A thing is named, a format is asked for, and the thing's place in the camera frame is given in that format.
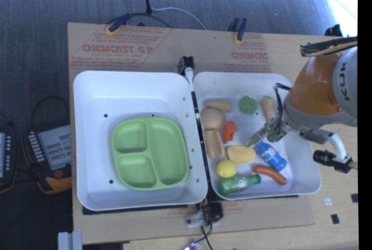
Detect brown cardboard board red print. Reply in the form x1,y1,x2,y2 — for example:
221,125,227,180
67,22,316,245

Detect orange carrot piece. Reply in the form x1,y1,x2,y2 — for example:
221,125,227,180
222,120,238,145

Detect tan bread slice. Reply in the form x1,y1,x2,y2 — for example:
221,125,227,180
203,99,233,114

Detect white plastic tray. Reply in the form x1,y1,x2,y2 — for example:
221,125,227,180
72,70,209,212
192,71,323,201

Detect black block with thin wires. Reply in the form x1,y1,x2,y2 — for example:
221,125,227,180
177,55,195,76
201,201,224,224

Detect blue bottle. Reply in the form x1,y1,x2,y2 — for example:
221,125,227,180
255,141,288,173

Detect green divided plate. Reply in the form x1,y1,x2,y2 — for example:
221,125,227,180
111,116,191,191

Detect green bottle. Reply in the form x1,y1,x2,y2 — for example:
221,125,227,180
217,174,262,197

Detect orange sausage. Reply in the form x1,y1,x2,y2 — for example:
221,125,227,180
252,165,288,186

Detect thin black and white rod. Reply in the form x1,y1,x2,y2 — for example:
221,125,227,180
184,67,214,202

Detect black cylinder on white bracket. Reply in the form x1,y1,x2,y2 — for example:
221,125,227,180
313,129,354,174

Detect beige round bread roll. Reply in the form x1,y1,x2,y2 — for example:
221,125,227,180
200,107,226,130

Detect beige bread loaf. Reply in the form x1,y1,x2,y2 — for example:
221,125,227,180
203,128,226,160

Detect yellow lemon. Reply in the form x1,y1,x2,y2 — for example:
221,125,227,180
216,159,238,179

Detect yellow potato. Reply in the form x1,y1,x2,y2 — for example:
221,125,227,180
226,145,257,166

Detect beige ice cream cone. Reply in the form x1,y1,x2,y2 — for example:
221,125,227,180
260,96,276,123

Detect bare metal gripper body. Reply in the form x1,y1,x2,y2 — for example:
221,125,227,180
263,116,292,144

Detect green round grapes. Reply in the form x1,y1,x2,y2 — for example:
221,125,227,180
238,95,258,116

